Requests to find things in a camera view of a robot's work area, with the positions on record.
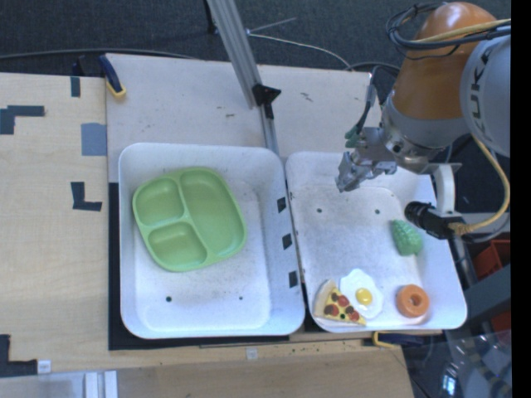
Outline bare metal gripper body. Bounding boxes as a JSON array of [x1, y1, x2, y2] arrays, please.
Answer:
[[351, 126, 436, 178]]

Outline white plastic tray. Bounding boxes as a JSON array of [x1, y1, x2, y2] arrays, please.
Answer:
[[118, 142, 307, 340], [285, 150, 469, 334]]

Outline green grapes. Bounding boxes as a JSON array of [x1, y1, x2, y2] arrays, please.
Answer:
[[391, 218, 425, 258]]

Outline white fried egg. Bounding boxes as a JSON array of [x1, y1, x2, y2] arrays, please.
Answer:
[[339, 267, 385, 321]]

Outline pizza slice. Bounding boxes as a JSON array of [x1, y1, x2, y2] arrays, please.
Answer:
[[313, 279, 368, 328]]

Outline orange doughnut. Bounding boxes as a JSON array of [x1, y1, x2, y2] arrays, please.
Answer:
[[394, 284, 431, 319]]

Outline green divided plate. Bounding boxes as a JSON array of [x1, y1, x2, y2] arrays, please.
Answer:
[[131, 166, 249, 274]]

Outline black cylinder on white bracket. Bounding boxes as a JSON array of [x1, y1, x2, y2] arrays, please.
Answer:
[[403, 162, 464, 240]]

